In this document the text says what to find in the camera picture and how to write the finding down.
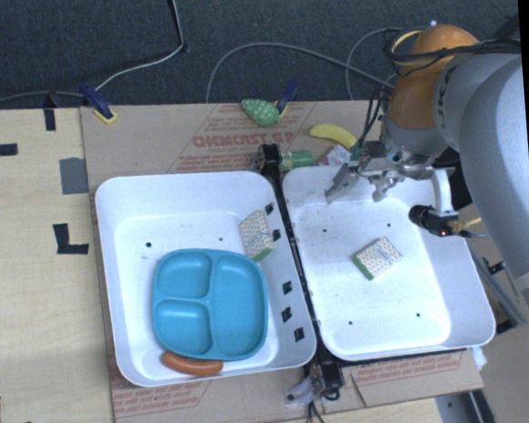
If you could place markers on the white and green carton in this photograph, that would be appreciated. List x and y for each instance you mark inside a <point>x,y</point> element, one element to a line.
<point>256,235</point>
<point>376,257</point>

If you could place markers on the black cylinder on white bracket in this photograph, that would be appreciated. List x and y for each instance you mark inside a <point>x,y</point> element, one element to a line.
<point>429,219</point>

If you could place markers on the orange sausage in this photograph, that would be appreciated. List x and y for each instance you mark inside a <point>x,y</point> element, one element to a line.
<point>192,365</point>

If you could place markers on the blue divided plate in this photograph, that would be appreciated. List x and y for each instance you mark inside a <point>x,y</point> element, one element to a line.
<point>212,301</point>

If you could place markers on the white plastic tray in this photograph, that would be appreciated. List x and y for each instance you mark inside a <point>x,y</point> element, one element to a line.
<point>382,315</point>
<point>177,204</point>

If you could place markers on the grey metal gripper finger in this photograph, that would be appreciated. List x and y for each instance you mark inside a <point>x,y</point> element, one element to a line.
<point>382,188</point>
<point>341,184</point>

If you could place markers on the green grapes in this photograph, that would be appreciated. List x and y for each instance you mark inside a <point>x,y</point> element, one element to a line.
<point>261,111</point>

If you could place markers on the pink and white packet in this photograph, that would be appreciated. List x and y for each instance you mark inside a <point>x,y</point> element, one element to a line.
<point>336,155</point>

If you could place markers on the brown cardboard board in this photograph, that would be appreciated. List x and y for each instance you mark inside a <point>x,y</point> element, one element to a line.
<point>158,141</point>

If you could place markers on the yellow banana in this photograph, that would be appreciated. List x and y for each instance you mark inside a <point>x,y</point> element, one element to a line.
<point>333,134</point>

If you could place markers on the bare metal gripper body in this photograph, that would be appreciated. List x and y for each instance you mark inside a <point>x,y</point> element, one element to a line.
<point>390,162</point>

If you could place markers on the thin black rod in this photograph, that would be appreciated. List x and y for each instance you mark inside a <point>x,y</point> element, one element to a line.
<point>295,249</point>

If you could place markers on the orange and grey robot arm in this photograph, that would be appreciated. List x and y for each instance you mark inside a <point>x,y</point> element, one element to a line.
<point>491,142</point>

